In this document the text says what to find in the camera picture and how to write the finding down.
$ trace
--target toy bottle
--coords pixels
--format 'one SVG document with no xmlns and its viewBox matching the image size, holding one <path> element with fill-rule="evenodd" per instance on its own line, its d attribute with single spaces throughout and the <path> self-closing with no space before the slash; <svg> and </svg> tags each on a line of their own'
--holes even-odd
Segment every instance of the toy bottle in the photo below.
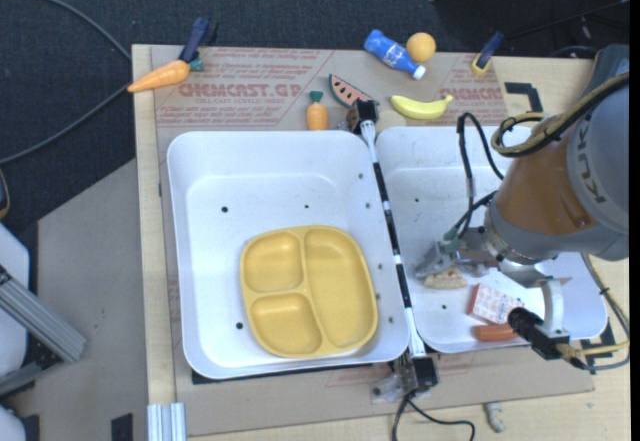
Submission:
<svg viewBox="0 0 640 441">
<path fill-rule="evenodd" d="M 365 40 L 364 49 L 390 68 L 406 71 L 416 80 L 420 80 L 426 72 L 424 66 L 416 64 L 409 57 L 409 52 L 402 45 L 389 39 L 377 29 L 372 30 Z"/>
</svg>

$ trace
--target yellow plate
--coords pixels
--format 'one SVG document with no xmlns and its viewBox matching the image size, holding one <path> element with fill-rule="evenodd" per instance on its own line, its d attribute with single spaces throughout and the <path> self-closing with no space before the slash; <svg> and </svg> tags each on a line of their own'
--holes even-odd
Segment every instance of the yellow plate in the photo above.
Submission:
<svg viewBox="0 0 640 441">
<path fill-rule="evenodd" d="M 364 345 L 378 325 L 366 261 L 331 226 L 300 226 L 251 239 L 240 259 L 247 316 L 262 347 L 312 357 Z"/>
</svg>

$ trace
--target dark floor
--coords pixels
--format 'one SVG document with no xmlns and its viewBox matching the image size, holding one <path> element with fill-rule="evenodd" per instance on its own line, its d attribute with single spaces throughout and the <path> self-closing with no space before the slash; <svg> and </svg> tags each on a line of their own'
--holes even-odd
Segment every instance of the dark floor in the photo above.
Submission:
<svg viewBox="0 0 640 441">
<path fill-rule="evenodd" d="M 549 56 L 579 45 L 629 43 L 620 0 L 57 0 L 90 17 L 128 51 L 133 43 L 184 44 L 204 16 L 223 46 L 361 48 L 373 28 L 397 41 L 417 31 L 441 51 L 476 52 L 495 32 L 498 55 Z M 575 15 L 597 10 L 584 19 Z M 550 29 L 551 20 L 572 18 Z M 114 101 L 42 149 L 56 134 L 129 82 L 131 66 L 83 18 L 46 0 L 0 0 L 0 169 L 14 232 L 134 157 L 131 97 Z"/>
</svg>

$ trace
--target orange carrot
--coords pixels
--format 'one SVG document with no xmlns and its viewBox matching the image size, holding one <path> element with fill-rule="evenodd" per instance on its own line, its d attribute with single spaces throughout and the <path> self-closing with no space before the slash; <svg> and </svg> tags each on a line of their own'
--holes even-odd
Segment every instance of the orange carrot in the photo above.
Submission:
<svg viewBox="0 0 640 441">
<path fill-rule="evenodd" d="M 147 89 L 177 84 L 187 78 L 189 72 L 189 64 L 178 59 L 154 69 L 151 73 L 147 73 L 127 87 L 127 91 L 137 93 L 139 91 L 146 91 Z"/>
<path fill-rule="evenodd" d="M 320 103 L 322 92 L 311 91 L 311 105 L 307 108 L 307 128 L 309 130 L 327 130 L 329 128 L 329 112 Z"/>
</svg>

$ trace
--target toy watermelon slice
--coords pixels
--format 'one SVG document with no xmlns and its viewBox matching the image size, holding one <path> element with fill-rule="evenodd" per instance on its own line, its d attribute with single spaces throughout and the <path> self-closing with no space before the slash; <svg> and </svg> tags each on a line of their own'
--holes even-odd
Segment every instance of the toy watermelon slice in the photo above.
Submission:
<svg viewBox="0 0 640 441">
<path fill-rule="evenodd" d="M 354 85 L 334 74 L 329 75 L 329 88 L 338 103 L 347 108 L 351 107 L 351 104 L 358 99 L 374 101 L 367 93 L 362 92 Z"/>
</svg>

